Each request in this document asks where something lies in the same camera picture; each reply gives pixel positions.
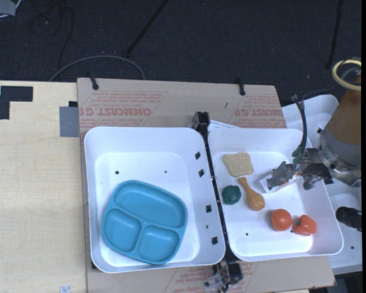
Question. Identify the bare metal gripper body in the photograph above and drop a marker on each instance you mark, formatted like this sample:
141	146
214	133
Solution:
315	165

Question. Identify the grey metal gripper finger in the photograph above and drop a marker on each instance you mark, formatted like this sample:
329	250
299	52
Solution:
282	174
311	182

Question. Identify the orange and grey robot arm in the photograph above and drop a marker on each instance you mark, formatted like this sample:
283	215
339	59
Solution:
346	117

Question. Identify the tan chicken drumstick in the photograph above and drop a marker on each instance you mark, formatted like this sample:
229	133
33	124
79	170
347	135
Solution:
253	198

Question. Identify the orange bell pepper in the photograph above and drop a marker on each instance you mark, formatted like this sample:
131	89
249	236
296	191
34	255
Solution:
305	225

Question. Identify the beige bread slice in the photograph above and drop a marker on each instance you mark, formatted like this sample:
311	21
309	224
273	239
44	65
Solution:
238	164

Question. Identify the orange tomato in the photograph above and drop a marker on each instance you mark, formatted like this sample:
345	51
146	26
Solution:
281	220

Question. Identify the green broccoli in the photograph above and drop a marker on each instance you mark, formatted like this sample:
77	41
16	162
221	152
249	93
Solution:
231	194

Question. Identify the thin black rod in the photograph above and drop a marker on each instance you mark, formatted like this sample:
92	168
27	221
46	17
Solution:
215	182

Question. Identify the white plastic tray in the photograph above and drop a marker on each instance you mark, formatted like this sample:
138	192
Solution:
140	163
262	243

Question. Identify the white paper slip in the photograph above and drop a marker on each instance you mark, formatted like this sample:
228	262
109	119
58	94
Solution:
224	124

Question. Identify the brown cardboard board red print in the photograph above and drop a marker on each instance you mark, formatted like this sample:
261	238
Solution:
170	102

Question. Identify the blue divided plate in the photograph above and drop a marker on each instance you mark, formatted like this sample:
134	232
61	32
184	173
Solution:
143	221

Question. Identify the black cylinder on white bracket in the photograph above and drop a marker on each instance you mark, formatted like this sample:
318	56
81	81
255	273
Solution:
349	218

